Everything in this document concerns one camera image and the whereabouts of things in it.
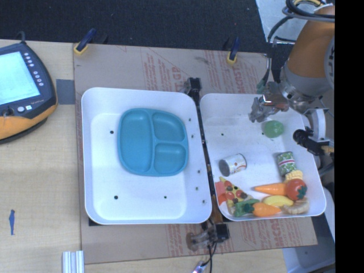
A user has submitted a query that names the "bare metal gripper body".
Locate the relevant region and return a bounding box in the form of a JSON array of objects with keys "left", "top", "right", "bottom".
[{"left": 263, "top": 81, "right": 313, "bottom": 111}]

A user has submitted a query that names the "green round fruit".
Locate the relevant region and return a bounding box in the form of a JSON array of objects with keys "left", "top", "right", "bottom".
[{"left": 262, "top": 120, "right": 284, "bottom": 138}]

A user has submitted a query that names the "white plastic tray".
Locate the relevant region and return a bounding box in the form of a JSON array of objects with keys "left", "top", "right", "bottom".
[
  {"left": 81, "top": 87, "right": 213, "bottom": 225},
  {"left": 199, "top": 93, "right": 327, "bottom": 222}
]

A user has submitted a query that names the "green and white can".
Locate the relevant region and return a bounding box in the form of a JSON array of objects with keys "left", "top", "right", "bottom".
[{"left": 276, "top": 151, "right": 297, "bottom": 177}]

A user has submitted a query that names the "thin black rod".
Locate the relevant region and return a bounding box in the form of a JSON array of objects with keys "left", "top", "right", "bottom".
[{"left": 193, "top": 94, "right": 218, "bottom": 225}]

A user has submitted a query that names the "yellow corn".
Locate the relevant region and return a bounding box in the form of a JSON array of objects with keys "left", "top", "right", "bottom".
[{"left": 285, "top": 169, "right": 304, "bottom": 181}]

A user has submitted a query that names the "orange carrot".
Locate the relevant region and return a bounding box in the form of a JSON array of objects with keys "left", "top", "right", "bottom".
[
  {"left": 251, "top": 202, "right": 282, "bottom": 218},
  {"left": 254, "top": 182, "right": 288, "bottom": 196}
]

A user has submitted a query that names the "red tomato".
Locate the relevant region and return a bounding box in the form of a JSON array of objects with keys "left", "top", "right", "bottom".
[{"left": 286, "top": 178, "right": 308, "bottom": 201}]

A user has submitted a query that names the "pizza slice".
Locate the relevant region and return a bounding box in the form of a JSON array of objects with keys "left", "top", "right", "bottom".
[{"left": 218, "top": 176, "right": 254, "bottom": 208}]

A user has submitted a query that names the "orange red wedge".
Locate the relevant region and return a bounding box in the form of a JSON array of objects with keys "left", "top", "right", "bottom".
[{"left": 214, "top": 181, "right": 228, "bottom": 204}]

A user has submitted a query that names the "yellow banana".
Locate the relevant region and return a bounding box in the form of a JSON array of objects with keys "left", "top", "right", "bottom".
[{"left": 262, "top": 195, "right": 294, "bottom": 208}]

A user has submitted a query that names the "green broccoli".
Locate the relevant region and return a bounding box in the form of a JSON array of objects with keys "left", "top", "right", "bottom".
[{"left": 233, "top": 198, "right": 260, "bottom": 218}]

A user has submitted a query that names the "beige biscuit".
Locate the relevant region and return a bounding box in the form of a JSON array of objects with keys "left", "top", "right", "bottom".
[{"left": 283, "top": 197, "right": 310, "bottom": 215}]

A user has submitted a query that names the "blue divided plate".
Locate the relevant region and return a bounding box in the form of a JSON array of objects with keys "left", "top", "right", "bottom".
[{"left": 117, "top": 108, "right": 189, "bottom": 177}]

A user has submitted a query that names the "brown cardboard board red print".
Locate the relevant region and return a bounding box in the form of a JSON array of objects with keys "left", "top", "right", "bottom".
[{"left": 73, "top": 43, "right": 319, "bottom": 264}]

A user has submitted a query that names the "black cylinder on white bracket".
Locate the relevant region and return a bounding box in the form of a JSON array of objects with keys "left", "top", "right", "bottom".
[{"left": 292, "top": 108, "right": 331, "bottom": 155}]

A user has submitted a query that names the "black block with thin wires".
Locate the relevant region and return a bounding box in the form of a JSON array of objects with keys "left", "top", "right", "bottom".
[
  {"left": 214, "top": 223, "right": 230, "bottom": 242},
  {"left": 184, "top": 77, "right": 202, "bottom": 97}
]

